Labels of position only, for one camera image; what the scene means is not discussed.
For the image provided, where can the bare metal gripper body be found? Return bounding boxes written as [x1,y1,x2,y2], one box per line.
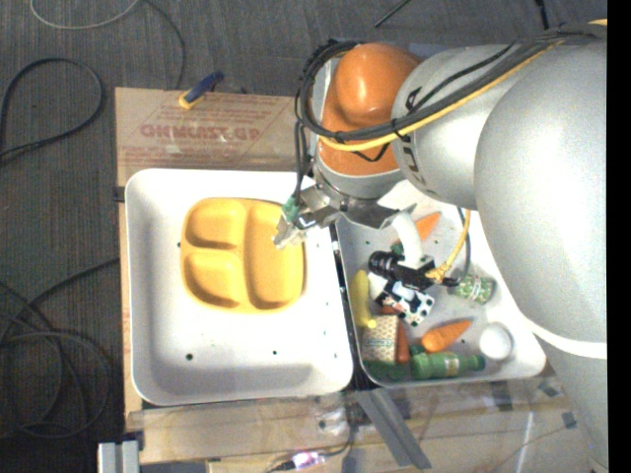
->
[287,185,402,231]

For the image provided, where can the yellow divided plate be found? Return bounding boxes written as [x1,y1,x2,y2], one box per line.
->
[179,196,309,314]

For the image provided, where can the yellow banana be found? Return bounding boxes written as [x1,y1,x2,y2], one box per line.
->
[350,269,379,331]

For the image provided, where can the orange carrot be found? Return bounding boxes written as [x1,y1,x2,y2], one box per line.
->
[420,318,474,355]
[412,211,442,243]

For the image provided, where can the white plastic tray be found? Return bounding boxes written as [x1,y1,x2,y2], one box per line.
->
[123,167,355,408]
[333,179,549,390]

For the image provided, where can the brown cardboard board red print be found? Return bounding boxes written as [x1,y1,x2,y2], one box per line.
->
[113,86,568,465]

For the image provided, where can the black and white carton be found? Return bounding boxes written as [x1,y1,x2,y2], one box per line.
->
[369,272,437,328]

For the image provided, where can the beige packet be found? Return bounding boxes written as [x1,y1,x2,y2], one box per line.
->
[361,314,400,365]

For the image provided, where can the orange sausage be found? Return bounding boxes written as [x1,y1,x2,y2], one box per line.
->
[393,319,412,366]

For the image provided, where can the dark green cucumber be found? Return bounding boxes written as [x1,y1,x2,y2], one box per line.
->
[363,359,413,383]

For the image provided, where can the green patterned can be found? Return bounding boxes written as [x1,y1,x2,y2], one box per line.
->
[447,270,496,306]

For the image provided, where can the green bottle yellow label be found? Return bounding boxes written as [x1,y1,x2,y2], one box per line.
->
[409,351,487,381]

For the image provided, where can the black cylinder on white bracket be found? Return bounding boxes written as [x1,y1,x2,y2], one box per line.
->
[367,209,437,292]

